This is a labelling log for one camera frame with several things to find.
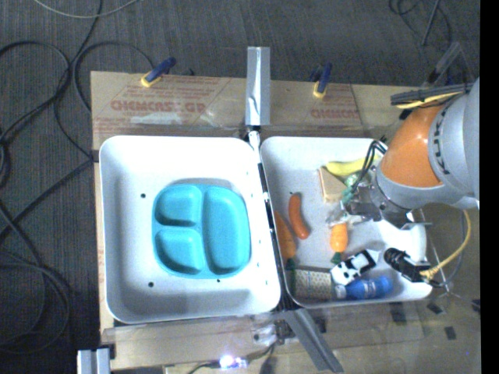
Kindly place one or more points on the tan bread slice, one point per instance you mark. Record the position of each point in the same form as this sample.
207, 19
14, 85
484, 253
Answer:
331, 187

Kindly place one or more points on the black and white carton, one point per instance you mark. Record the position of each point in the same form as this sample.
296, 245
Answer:
352, 267

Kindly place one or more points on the large orange carrot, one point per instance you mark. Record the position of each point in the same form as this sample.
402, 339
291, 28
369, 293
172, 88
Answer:
284, 236

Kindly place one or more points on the orange sausage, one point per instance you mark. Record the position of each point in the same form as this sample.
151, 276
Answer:
298, 216

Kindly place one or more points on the yellow banana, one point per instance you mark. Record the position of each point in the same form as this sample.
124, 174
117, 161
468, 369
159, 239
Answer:
343, 167

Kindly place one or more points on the brown cardboard board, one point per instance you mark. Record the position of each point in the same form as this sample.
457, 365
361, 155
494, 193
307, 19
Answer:
163, 107

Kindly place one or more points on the black cylinder on white bracket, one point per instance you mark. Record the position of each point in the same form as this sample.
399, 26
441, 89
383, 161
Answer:
403, 263

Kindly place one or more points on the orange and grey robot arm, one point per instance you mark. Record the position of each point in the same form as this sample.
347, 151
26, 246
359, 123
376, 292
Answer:
425, 158

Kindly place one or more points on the blue bottle with white cap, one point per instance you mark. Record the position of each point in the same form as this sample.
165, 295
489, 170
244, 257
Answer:
368, 288

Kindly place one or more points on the small orange carrot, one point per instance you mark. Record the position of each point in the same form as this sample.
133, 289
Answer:
338, 237

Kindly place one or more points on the blue divided plate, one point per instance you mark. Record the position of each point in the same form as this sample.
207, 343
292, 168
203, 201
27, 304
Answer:
224, 228

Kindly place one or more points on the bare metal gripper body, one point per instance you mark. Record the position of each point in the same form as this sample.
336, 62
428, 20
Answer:
366, 203

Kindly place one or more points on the white plastic tray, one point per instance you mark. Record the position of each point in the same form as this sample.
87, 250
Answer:
128, 224
296, 166

